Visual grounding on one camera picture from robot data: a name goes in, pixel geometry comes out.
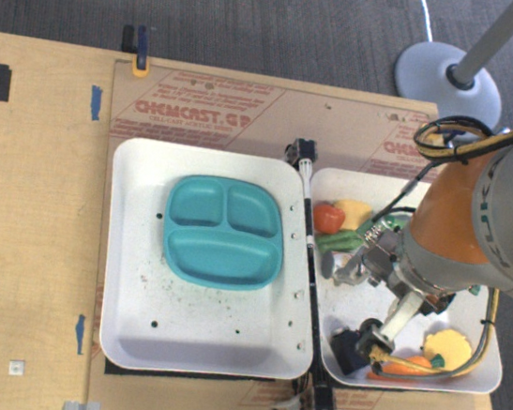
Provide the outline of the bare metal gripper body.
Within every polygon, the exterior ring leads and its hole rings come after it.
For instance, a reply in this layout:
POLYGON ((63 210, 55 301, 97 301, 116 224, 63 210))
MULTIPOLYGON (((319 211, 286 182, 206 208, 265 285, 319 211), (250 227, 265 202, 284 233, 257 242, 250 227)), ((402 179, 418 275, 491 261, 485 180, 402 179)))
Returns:
POLYGON ((420 313, 446 311, 456 295, 418 277, 410 262, 403 258, 402 236, 401 232, 376 226, 365 233, 366 246, 360 260, 368 273, 368 283, 374 287, 383 284, 397 300, 417 294, 421 300, 420 313))

